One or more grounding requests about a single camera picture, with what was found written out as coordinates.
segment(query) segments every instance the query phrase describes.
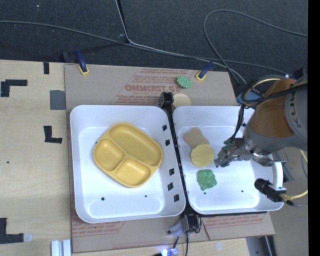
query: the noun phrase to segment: green sponge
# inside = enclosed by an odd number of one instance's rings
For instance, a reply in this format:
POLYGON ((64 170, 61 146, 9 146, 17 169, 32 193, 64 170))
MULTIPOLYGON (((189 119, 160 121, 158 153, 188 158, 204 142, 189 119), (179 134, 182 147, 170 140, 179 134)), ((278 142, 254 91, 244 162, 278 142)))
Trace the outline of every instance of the green sponge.
POLYGON ((192 82, 190 79, 184 75, 178 76, 176 78, 177 84, 182 88, 190 88, 192 86, 192 82))

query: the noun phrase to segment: yellow round disc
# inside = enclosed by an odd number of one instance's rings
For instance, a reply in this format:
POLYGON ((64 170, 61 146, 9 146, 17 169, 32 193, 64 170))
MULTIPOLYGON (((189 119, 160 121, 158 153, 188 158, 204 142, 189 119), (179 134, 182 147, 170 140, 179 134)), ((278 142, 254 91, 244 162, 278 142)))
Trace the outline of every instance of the yellow round disc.
POLYGON ((195 166, 208 166, 215 157, 215 153, 209 144, 201 144, 191 151, 191 161, 195 166))

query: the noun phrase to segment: blue clamp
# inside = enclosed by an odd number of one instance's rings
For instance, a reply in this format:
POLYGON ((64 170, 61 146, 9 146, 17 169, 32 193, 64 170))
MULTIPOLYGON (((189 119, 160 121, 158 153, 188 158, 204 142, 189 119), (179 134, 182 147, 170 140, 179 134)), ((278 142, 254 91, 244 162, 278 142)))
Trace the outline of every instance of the blue clamp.
POLYGON ((205 77, 206 77, 206 73, 209 71, 209 69, 211 69, 211 67, 213 66, 213 62, 212 61, 210 61, 206 66, 205 66, 205 68, 202 70, 202 71, 200 71, 198 74, 196 74, 196 76, 195 76, 195 79, 197 79, 198 81, 202 81, 203 79, 205 79, 205 77))
POLYGON ((84 76, 89 74, 90 71, 89 71, 89 68, 87 68, 86 61, 85 61, 85 58, 82 55, 82 53, 78 50, 75 50, 74 53, 75 53, 76 59, 79 62, 78 68, 79 68, 81 74, 84 76))

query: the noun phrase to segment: wooden surface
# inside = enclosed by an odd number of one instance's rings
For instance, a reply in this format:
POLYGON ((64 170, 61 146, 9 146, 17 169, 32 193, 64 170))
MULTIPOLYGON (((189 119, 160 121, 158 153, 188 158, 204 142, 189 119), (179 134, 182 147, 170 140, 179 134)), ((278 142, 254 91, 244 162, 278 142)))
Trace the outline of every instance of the wooden surface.
MULTIPOLYGON (((0 244, 0 256, 47 256, 50 242, 71 238, 66 111, 50 110, 50 91, 65 90, 64 64, 0 61, 0 81, 26 79, 28 86, 11 86, 0 97, 0 218, 7 234, 31 234, 32 241, 0 244), (62 143, 45 142, 44 126, 62 143)), ((184 254, 186 244, 178 244, 184 254)), ((82 256, 149 256, 159 248, 143 247, 82 256)), ((245 238, 193 242, 188 255, 248 256, 245 238)))

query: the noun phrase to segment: beige round object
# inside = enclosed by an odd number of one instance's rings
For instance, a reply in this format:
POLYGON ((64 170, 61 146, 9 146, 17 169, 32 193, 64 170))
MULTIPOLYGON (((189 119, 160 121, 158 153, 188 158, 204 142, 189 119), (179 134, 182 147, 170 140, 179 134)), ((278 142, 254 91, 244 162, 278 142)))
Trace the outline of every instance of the beige round object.
POLYGON ((184 93, 177 93, 173 95, 173 106, 175 108, 180 106, 191 106, 191 100, 184 93))
POLYGON ((215 153, 209 144, 201 144, 191 151, 191 161, 195 166, 205 167, 212 163, 215 153))

